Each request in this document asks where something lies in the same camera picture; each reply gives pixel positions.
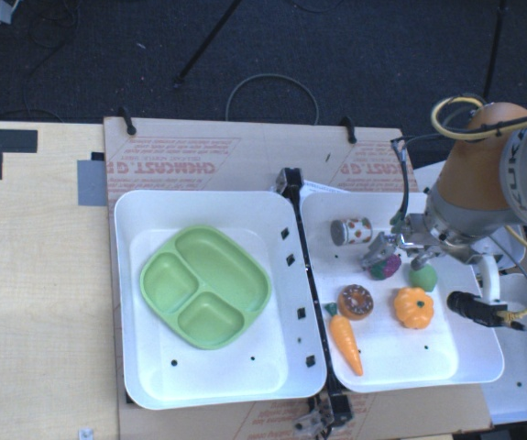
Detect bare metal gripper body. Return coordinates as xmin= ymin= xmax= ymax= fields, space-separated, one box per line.
xmin=397 ymin=213 xmax=476 ymax=264

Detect green apple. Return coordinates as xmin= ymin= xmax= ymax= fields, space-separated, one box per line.
xmin=408 ymin=263 xmax=439 ymax=293

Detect purple grapes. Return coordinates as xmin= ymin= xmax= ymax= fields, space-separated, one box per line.
xmin=368 ymin=253 xmax=402 ymax=281

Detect white can with red print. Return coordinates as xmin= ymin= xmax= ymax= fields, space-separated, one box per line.
xmin=329 ymin=216 xmax=374 ymax=248

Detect orange pumpkin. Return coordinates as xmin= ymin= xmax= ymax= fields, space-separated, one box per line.
xmin=392 ymin=286 xmax=435 ymax=330

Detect brown doughnut with sprinkles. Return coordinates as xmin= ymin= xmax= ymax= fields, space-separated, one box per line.
xmin=336 ymin=283 xmax=375 ymax=322

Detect thin black rod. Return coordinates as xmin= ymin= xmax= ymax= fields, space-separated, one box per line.
xmin=289 ymin=184 xmax=343 ymax=399

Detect white printed paper sheet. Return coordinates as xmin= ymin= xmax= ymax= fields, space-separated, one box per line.
xmin=301 ymin=179 xmax=352 ymax=197

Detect orange carrot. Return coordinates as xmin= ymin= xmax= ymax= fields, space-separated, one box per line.
xmin=324 ymin=302 xmax=365 ymax=378

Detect white plastic tray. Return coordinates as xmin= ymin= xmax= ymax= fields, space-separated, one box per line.
xmin=299 ymin=191 xmax=506 ymax=394
xmin=114 ymin=189 xmax=328 ymax=411

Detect brown cardboard board, red print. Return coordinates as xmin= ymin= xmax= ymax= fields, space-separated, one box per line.
xmin=103 ymin=116 xmax=494 ymax=440

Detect green divided plate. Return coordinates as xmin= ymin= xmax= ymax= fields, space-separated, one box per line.
xmin=138 ymin=225 xmax=273 ymax=351

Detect black cylinder on white bracket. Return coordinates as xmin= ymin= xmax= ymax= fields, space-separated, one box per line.
xmin=445 ymin=254 xmax=510 ymax=329

